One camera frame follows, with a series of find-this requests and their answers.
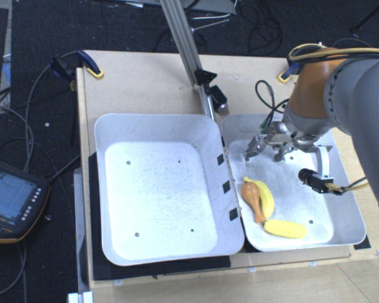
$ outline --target metal pole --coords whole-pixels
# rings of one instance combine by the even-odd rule
[[[181,1],[160,0],[160,4],[169,24],[174,41],[176,42],[189,81],[193,86],[199,85],[196,80],[195,71],[197,69],[202,69],[202,64]],[[205,93],[205,87],[203,85],[199,87],[199,92],[203,113],[215,120],[212,98]]]

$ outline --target yellow banana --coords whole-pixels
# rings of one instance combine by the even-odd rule
[[[275,203],[272,193],[268,186],[263,181],[258,181],[255,179],[249,179],[247,176],[244,177],[244,182],[252,182],[258,186],[260,189],[260,199],[262,203],[262,212],[266,219],[271,217],[271,214],[274,212]]]
[[[299,239],[306,237],[308,229],[300,223],[283,221],[283,220],[267,220],[264,223],[264,230],[273,235],[281,237]]]

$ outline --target yellow clamp pad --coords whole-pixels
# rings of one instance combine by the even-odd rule
[[[288,81],[291,79],[291,76],[292,76],[292,75],[289,75],[286,79],[283,79],[281,76],[282,76],[284,73],[285,73],[285,71],[282,72],[280,75],[277,76],[278,81],[280,81],[281,83],[286,83],[286,82],[288,82]]]
[[[87,68],[87,72],[89,72],[92,76],[94,76],[95,78],[102,78],[104,76],[104,71],[102,69],[100,69],[100,73],[99,74],[95,74],[90,68]]]

